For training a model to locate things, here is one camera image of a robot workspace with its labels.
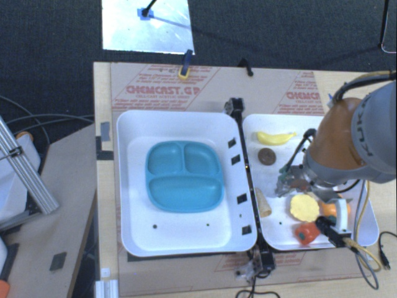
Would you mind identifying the black cylinder on white bracket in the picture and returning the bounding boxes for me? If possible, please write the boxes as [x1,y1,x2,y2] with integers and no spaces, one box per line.
[314,198,354,248]

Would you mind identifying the yellow banana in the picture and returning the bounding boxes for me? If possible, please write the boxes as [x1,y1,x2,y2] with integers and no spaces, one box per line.
[256,130,297,147]

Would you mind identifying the tan bread stick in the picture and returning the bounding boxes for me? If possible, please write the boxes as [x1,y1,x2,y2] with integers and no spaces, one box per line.
[254,187,273,219]

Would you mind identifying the brown cardboard board red print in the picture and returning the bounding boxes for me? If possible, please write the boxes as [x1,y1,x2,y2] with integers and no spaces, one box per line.
[110,61,383,295]

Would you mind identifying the blue divided plate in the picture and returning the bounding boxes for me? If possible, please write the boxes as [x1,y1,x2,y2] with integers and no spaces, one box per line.
[145,140,225,214]

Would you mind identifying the white plastic tray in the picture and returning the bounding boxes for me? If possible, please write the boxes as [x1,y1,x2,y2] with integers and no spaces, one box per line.
[115,109,259,258]
[241,113,380,251]

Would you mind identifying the thin black rod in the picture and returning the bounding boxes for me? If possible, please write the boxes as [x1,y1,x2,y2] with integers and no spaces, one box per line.
[234,110,265,255]

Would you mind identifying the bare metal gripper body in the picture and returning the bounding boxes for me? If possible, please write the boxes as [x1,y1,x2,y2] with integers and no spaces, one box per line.
[278,164,341,196]

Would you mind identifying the red bell pepper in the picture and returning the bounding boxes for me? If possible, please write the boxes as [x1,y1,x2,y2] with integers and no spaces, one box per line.
[294,222,321,246]

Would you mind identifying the orange toy fruit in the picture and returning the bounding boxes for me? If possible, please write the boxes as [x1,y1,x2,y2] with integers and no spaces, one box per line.
[319,198,352,220]

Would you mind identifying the yellow round biscuit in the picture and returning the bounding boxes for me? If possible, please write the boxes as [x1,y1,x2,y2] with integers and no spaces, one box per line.
[289,193,321,223]

